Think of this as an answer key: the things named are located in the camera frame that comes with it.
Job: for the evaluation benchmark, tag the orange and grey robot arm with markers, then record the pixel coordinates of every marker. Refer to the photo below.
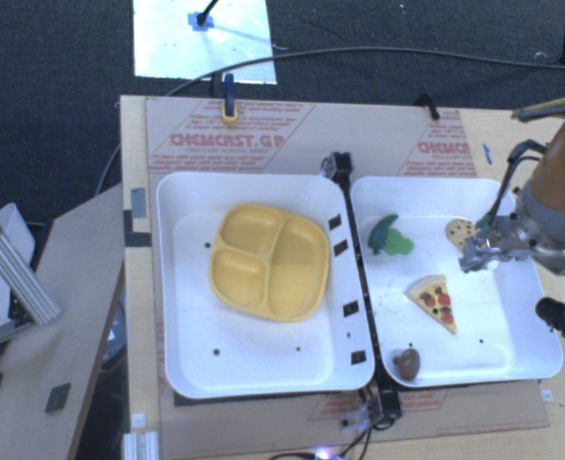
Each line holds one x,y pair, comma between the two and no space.
560,170

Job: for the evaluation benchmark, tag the green broccoli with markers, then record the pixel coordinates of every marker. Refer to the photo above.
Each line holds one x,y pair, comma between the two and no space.
388,242

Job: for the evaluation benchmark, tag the yellow pizza slice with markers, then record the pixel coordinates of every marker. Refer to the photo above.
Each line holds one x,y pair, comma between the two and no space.
436,301

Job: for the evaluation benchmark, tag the brown doughnut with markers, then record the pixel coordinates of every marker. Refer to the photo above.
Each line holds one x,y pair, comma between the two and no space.
408,363

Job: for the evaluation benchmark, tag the thin black rod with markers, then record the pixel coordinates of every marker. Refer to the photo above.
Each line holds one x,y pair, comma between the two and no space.
359,257

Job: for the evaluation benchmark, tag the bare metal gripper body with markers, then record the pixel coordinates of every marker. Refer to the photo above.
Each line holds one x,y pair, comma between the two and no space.
522,240

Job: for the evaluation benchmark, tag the white plastic tray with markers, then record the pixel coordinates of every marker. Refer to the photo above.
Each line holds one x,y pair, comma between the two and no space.
483,343
206,352

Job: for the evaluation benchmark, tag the black cylinder on white bracket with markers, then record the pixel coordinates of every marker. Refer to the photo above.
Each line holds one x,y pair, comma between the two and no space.
562,316

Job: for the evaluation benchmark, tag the brown cardboard board red print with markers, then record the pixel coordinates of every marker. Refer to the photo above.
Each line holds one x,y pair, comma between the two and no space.
359,132

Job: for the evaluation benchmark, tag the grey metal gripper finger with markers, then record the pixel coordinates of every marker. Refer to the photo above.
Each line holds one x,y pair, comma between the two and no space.
471,245
474,262

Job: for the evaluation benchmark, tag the tan chocolate chip biscuit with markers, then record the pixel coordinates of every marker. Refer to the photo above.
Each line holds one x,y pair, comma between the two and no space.
457,232

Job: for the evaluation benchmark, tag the yellow divided plate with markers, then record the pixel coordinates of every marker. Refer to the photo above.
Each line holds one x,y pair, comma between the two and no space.
268,261

